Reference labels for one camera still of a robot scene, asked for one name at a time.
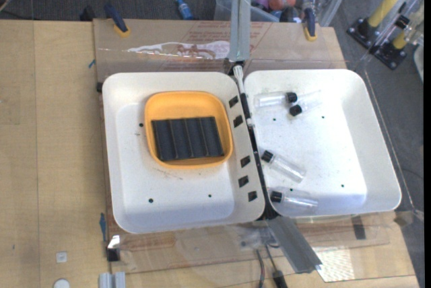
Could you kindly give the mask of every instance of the screwdriver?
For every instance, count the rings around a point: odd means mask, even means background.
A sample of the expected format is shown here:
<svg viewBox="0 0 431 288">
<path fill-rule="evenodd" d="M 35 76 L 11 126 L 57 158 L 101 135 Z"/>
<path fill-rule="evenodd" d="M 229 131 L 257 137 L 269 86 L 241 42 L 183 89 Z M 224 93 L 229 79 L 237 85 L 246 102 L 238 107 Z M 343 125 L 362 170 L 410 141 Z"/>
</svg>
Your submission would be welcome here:
<svg viewBox="0 0 431 288">
<path fill-rule="evenodd" d="M 277 269 L 267 244 L 265 244 L 265 248 L 267 249 L 269 259 L 271 260 L 272 266 L 274 267 L 272 278 L 275 282 L 275 285 L 277 286 L 277 288 L 288 288 L 288 285 L 286 284 L 286 280 L 284 279 L 284 275 L 280 270 Z"/>
</svg>

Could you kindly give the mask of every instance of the black floor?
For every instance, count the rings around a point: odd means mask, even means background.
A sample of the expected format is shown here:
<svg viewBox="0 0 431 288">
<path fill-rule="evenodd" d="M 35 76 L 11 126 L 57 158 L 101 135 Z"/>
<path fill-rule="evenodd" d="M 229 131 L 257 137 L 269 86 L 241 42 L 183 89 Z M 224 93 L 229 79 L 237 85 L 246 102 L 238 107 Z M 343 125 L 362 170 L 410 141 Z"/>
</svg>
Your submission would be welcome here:
<svg viewBox="0 0 431 288">
<path fill-rule="evenodd" d="M 215 0 L 187 0 L 195 15 L 212 20 Z M 369 16 L 382 0 L 343 0 L 331 26 L 350 69 L 366 81 L 375 96 L 374 105 L 390 149 L 401 185 L 403 200 L 399 211 L 410 211 L 412 222 L 402 231 L 418 281 L 425 287 L 424 264 L 424 84 L 413 61 L 414 47 L 406 48 L 407 58 L 392 71 L 374 57 L 364 57 L 366 49 L 346 30 L 359 18 Z M 82 10 L 91 5 L 98 17 L 103 6 L 112 3 L 125 18 L 179 19 L 172 0 L 33 0 L 34 17 L 40 20 L 78 21 Z M 31 15 L 29 0 L 15 0 L 6 11 L 22 17 Z M 17 18 L 1 13 L 1 17 Z"/>
</svg>

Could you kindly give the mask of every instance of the white plastic tray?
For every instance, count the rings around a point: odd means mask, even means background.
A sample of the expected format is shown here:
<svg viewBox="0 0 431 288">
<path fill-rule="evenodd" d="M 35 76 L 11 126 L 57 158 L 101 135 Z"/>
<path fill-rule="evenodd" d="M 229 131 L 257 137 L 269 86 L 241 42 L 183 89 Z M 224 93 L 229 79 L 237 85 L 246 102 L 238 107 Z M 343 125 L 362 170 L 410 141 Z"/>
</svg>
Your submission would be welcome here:
<svg viewBox="0 0 431 288">
<path fill-rule="evenodd" d="M 401 191 L 374 108 L 362 78 L 340 69 L 255 71 L 245 79 L 259 151 L 281 153 L 303 165 L 300 183 L 269 168 L 268 187 L 305 192 L 316 209 L 273 203 L 283 216 L 314 217 L 393 210 Z M 292 117 L 286 108 L 255 110 L 253 98 L 265 92 L 321 90 L 323 103 Z"/>
<path fill-rule="evenodd" d="M 167 91 L 203 91 L 224 104 L 234 142 L 230 159 L 214 168 L 172 170 L 151 157 L 143 123 L 145 101 Z M 112 207 L 131 233 L 253 221 L 265 201 L 234 81 L 222 73 L 118 73 L 103 84 Z M 241 115 L 237 127 L 233 120 Z M 250 162 L 241 167 L 241 159 Z M 247 177 L 240 186 L 239 179 Z"/>
</svg>

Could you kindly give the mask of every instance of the wooden table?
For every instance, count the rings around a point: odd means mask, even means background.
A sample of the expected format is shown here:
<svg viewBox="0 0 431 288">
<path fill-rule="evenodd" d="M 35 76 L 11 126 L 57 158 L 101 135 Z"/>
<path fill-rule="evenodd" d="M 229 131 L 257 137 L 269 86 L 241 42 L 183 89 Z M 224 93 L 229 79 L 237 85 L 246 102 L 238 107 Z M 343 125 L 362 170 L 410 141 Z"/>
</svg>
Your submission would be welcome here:
<svg viewBox="0 0 431 288">
<path fill-rule="evenodd" d="M 342 61 L 334 30 L 321 30 Z M 0 285 L 52 287 L 64 278 L 97 287 L 110 264 L 99 225 L 106 195 L 92 24 L 3 20 L 0 34 Z M 289 287 L 418 287 L 401 230 L 385 217 L 389 244 L 350 250 L 375 269 L 373 279 L 324 283 L 313 272 L 286 276 Z M 259 272 L 256 262 L 230 265 Z M 127 286 L 217 287 L 193 268 L 127 275 Z"/>
</svg>

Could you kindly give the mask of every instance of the blue bottle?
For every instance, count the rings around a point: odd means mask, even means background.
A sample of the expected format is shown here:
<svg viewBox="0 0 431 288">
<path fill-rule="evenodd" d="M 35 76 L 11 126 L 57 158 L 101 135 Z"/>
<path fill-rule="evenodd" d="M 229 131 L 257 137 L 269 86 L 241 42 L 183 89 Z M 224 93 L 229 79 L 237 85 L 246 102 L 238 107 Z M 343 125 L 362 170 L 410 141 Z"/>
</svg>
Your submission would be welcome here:
<svg viewBox="0 0 431 288">
<path fill-rule="evenodd" d="M 184 20 L 193 20 L 193 15 L 191 13 L 191 10 L 189 8 L 189 5 L 185 3 L 183 0 L 175 0 L 178 5 L 178 10 L 181 13 L 181 17 L 183 17 Z"/>
</svg>

